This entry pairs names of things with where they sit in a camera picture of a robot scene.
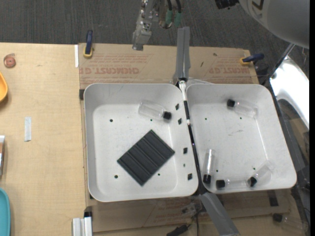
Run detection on thin black and white rod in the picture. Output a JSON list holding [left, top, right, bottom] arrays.
[[178, 80, 206, 195]]

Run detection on clear plastic bottle black cap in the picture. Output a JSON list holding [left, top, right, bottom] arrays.
[[247, 160, 274, 188], [215, 177, 250, 190], [138, 101, 172, 121], [226, 98, 258, 118], [272, 212, 305, 231], [202, 148, 218, 184]]

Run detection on orange plate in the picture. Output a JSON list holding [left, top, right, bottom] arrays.
[[0, 71, 9, 103]]

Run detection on brown cardboard board red print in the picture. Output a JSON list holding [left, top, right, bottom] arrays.
[[78, 42, 291, 233]]

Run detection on blue plate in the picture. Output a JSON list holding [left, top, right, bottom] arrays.
[[0, 187, 11, 236]]

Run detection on white plastic tray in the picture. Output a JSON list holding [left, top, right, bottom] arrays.
[[83, 83, 199, 203], [185, 83, 298, 195]]

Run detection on black ribbed rectangular mat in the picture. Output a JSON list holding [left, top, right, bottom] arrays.
[[116, 129, 176, 187]]

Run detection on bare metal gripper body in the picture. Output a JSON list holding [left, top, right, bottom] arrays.
[[135, 0, 174, 32]]

